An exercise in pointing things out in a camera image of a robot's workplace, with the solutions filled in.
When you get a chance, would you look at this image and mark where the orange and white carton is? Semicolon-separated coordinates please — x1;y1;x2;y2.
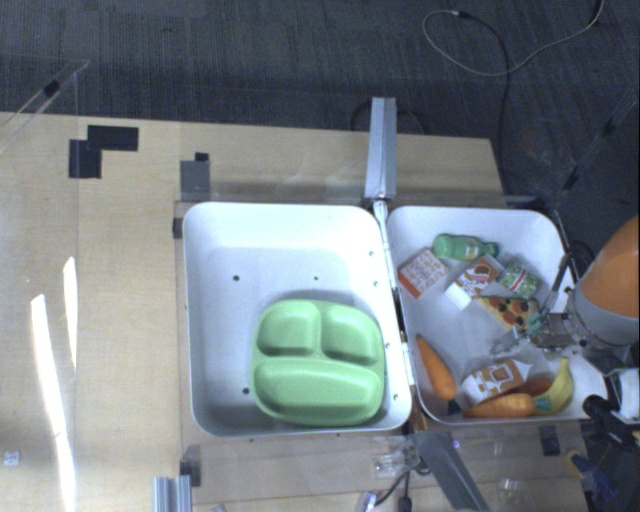
397;247;450;300

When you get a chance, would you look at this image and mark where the white plastic tray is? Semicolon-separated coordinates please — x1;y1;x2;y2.
387;205;609;427
181;201;414;439

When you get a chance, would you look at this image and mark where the yellow banana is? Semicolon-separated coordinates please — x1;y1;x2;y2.
534;356;574;416

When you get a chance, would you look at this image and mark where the pizza slice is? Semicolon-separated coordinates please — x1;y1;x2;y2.
476;294;542;335

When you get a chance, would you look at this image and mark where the green bottle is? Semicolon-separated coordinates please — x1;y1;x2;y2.
431;232;501;263

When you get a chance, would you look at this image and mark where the brown and white carton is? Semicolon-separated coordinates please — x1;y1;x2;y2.
459;358;533;408

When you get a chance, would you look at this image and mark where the green and white can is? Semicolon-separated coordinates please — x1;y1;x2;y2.
496;259;543;298

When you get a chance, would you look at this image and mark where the green divided plate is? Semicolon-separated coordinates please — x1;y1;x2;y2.
249;298;389;428

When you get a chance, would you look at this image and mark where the red and white carton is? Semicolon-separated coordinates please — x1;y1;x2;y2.
444;254;506;311

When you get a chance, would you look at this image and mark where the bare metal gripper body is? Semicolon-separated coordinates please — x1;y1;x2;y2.
529;310;592;355

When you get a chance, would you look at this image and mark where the orange carrot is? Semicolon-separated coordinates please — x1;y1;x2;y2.
415;333;462;416
462;392;552;420

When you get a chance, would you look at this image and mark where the brown sausage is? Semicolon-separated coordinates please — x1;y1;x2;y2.
518;376;554;397

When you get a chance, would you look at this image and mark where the black cylinder on white bracket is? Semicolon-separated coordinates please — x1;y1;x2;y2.
582;367;640;437

